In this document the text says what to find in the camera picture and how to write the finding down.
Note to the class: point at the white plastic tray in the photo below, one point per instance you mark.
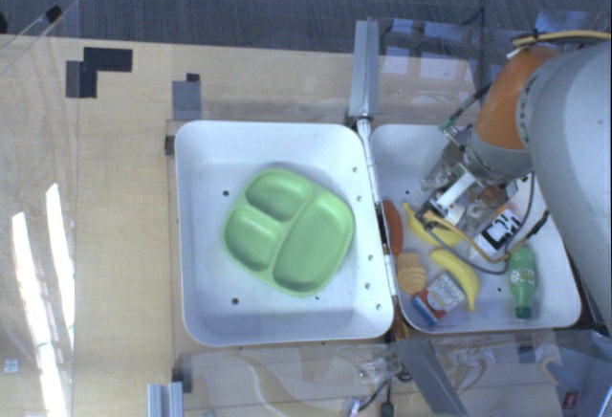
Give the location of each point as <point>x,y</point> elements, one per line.
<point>287,233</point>
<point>550,295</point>

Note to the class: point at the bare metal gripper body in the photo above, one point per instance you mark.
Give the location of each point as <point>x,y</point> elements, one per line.
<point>458,148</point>

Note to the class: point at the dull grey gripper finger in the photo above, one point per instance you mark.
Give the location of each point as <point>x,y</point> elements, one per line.
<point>433,177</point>

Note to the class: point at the red-brown sausage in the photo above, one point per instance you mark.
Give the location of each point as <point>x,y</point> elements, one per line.
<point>394,226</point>

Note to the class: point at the green plastic bottle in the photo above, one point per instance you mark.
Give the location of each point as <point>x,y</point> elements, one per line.
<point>522,281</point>

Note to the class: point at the tan round biscuit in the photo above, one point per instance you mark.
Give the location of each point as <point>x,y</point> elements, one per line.
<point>411,272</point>

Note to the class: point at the yellow banana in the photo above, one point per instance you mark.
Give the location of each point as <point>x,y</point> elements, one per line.
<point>461,274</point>
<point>421,228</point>

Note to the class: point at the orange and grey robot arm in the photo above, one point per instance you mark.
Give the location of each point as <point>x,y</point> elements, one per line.
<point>569,157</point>

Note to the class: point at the green divided plate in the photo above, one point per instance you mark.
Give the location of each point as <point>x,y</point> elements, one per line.
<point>291,233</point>

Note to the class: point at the red and white carton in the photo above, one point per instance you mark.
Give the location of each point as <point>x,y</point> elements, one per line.
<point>439,298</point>

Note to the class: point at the white carton with black print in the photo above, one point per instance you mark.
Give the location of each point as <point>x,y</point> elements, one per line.
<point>502,227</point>

